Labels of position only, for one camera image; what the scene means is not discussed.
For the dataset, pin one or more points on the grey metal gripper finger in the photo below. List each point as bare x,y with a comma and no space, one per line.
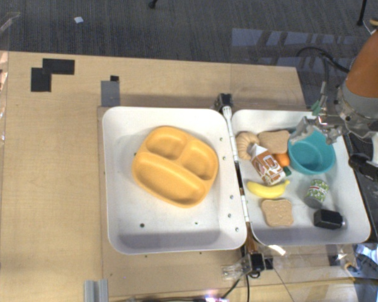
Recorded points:
332,136
303,129

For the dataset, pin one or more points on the orange and white carton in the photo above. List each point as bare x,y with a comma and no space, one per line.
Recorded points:
267,167

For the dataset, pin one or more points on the thin black and white rod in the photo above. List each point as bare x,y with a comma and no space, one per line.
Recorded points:
231,137

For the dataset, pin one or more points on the black block with silver tip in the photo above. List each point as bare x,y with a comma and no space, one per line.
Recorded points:
327,219

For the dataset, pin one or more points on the yellow banana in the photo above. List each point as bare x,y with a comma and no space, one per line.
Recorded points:
266,190

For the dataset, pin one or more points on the black cylinder on white bracket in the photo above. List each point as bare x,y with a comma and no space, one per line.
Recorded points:
363,163

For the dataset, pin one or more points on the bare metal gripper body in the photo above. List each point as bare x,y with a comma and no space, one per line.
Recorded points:
349,122

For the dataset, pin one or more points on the teal bowl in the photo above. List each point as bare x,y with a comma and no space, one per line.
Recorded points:
312,157

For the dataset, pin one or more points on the green and white can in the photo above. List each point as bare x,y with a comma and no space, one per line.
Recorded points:
317,192

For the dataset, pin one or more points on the orange divided plate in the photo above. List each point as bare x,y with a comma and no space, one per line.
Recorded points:
173,168

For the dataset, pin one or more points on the beige doughnut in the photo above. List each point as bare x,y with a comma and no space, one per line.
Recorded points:
242,145

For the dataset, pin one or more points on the white plastic tray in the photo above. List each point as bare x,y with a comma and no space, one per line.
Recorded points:
176,225
302,234

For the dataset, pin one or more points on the orange carrot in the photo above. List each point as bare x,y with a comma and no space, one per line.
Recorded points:
283,159

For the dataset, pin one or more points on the brown bread slice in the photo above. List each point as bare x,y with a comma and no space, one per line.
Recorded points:
274,141
277,213

